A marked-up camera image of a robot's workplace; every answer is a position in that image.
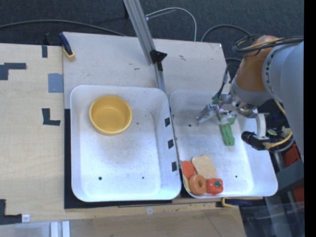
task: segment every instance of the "toy bread slice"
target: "toy bread slice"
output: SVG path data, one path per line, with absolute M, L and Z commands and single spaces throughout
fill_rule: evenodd
M 202 175 L 205 179 L 211 178 L 217 172 L 209 155 L 193 157 L 191 162 L 196 168 L 197 173 Z

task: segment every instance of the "white tray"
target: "white tray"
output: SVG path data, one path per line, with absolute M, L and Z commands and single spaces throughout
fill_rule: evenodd
M 129 103 L 133 119 L 121 134 L 92 126 L 94 99 L 116 95 Z M 181 180 L 169 101 L 157 88 L 82 85 L 71 93 L 71 170 L 75 196 L 85 202 L 169 200 Z
M 225 146 L 214 116 L 197 124 L 196 117 L 215 92 L 179 90 L 170 96 L 170 107 L 179 160 L 191 160 L 207 154 L 217 174 L 223 180 L 224 190 L 218 195 L 205 194 L 195 198 L 261 197 L 277 191 L 277 179 L 268 151 L 257 151 L 241 139 L 243 131 L 256 132 L 255 119 L 238 117 L 232 125 L 234 146 Z

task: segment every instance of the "bowl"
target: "bowl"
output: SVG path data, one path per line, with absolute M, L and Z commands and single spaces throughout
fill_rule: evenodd
M 97 131 L 115 135 L 125 131 L 132 121 L 129 104 L 114 95 L 101 96 L 93 101 L 89 109 L 90 121 Z

